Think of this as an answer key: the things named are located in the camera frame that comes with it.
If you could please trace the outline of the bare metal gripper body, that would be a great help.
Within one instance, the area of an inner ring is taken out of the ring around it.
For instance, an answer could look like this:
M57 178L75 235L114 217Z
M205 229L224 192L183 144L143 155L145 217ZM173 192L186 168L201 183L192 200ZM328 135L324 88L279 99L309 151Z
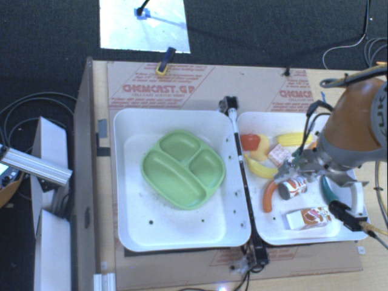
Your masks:
M332 176L337 174L334 160L323 150L298 149L295 153L295 167L299 172L315 172L320 175Z

